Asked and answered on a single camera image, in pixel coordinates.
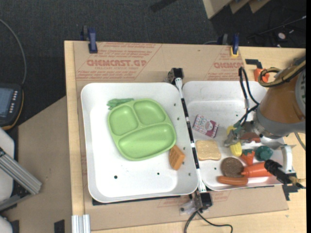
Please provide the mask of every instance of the brown toy patty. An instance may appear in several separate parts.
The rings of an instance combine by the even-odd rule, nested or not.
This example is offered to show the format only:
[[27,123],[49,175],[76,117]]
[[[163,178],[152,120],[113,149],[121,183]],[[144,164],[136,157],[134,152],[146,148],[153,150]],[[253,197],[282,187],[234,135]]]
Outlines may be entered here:
[[227,157],[223,160],[220,166],[224,176],[240,178],[243,177],[241,172],[244,170],[242,162],[234,157]]

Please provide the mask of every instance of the wooden table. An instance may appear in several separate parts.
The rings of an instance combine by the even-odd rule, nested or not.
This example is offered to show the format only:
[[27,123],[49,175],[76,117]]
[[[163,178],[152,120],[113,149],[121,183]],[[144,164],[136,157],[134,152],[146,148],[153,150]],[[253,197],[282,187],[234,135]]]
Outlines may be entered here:
[[[201,48],[203,55],[209,54],[209,48]],[[305,49],[279,49],[279,48],[251,48],[239,47],[244,66],[247,66],[245,59],[260,59],[264,67],[285,68],[289,61],[305,54]],[[74,42],[65,41],[65,65],[66,65],[66,85],[67,85],[67,107],[68,107],[68,126],[69,126],[69,153],[70,153],[70,175],[71,175],[71,201],[73,215],[82,216],[85,214],[82,165],[79,139],[78,105],[75,76],[75,56]],[[252,70],[249,67],[248,74],[251,80]],[[299,145],[295,136],[290,135],[286,138],[286,143],[296,145],[293,150],[293,166],[299,178],[306,177],[306,154]],[[302,233],[307,231],[306,221],[306,190],[299,190],[298,193],[290,194],[288,202],[289,210],[260,213],[253,215],[230,216],[224,218],[214,218],[211,220],[215,224],[231,224],[234,232],[263,232],[274,231],[283,233]],[[122,229],[110,229],[94,231],[97,233],[123,233],[123,232],[183,232],[185,222],[164,223],[147,226],[136,226]],[[212,227],[203,220],[194,220],[188,232],[229,232],[229,229]]]

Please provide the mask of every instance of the green plate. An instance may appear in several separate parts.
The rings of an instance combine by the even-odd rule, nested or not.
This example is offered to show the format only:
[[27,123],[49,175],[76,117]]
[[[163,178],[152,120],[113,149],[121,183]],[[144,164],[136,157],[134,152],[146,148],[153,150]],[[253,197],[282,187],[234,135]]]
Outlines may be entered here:
[[170,118],[162,106],[151,99],[115,107],[108,114],[108,126],[118,150],[131,161],[155,157],[176,143]]

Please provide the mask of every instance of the device screen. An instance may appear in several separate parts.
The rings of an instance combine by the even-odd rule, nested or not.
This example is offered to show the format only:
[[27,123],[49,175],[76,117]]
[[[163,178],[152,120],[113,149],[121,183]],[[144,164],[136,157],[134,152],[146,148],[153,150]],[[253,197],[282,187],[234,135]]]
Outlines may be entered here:
[[0,117],[7,116],[13,92],[11,88],[0,88]]

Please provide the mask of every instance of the gray floor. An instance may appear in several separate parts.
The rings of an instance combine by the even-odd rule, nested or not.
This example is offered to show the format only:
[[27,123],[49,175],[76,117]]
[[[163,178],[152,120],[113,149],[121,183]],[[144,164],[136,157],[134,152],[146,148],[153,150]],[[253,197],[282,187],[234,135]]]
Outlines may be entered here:
[[[18,35],[28,64],[18,124],[65,95],[63,42],[79,40],[83,25],[94,27],[99,41],[204,44],[239,33],[240,46],[275,46],[271,37],[247,37],[299,19],[305,11],[306,0],[272,0],[255,14],[248,5],[234,15],[226,7],[209,20],[202,0],[0,0],[0,18]],[[280,44],[304,48],[306,20],[293,25],[303,32],[295,30]],[[20,50],[1,24],[0,39],[0,82],[19,83]]]

